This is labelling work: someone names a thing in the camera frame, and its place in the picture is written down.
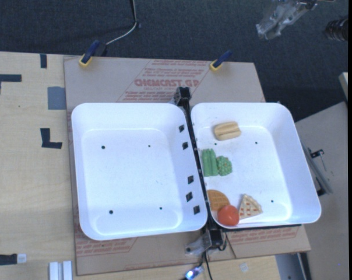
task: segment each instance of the light wood surface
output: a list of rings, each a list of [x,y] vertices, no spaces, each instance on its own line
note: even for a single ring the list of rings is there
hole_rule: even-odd
[[[71,260],[74,279],[182,279],[183,265],[76,276],[65,110],[48,110],[47,88],[64,87],[62,55],[0,52],[0,254],[25,253],[27,263],[0,266],[0,279],[48,279],[48,263]],[[40,128],[62,149],[41,147]],[[274,256],[210,263],[213,279],[280,279]],[[209,279],[205,272],[200,279]]]

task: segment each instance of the red tomato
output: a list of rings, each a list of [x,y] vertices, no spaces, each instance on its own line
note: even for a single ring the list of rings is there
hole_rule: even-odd
[[[217,220],[227,226],[235,226],[240,221],[238,209],[232,205],[226,205],[217,212]]]

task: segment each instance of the empty white tray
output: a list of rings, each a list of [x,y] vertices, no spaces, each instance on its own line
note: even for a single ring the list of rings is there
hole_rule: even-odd
[[[86,103],[72,112],[80,225],[94,240],[198,230],[207,210],[184,113]]]
[[[277,103],[201,103],[193,107],[191,116],[200,155],[212,148],[233,166],[227,176],[205,177],[206,189],[221,191],[235,207],[243,194],[250,195],[263,209],[237,226],[223,227],[296,225],[320,217],[319,198],[287,108]],[[218,141],[213,127],[229,121],[236,121],[242,134]]]

